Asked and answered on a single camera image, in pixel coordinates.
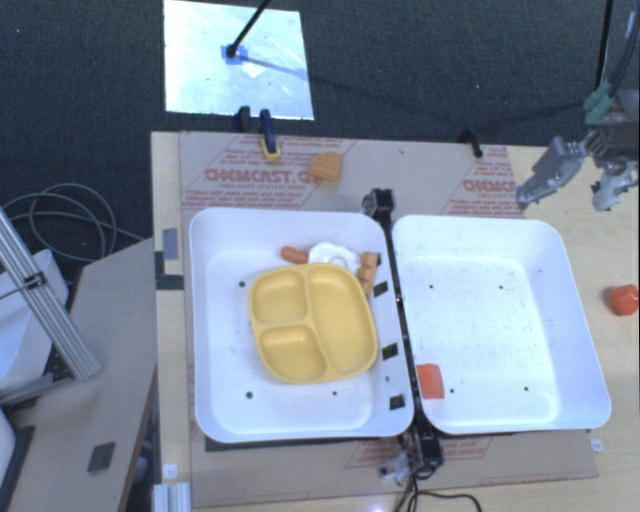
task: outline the black carpet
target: black carpet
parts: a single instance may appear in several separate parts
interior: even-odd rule
[[[630,5],[615,4],[611,63]],[[455,141],[473,128],[483,143],[519,145],[584,137],[580,104],[595,80],[604,1],[272,7],[301,13],[315,114],[312,122],[278,121],[280,133]],[[231,129],[226,117],[165,112],[163,50],[160,0],[3,0],[0,204],[77,182],[103,194],[122,227],[150,236],[150,132]],[[638,88],[637,55],[625,87]],[[56,245],[95,254],[89,226],[39,222]],[[24,221],[16,224],[37,250]]]

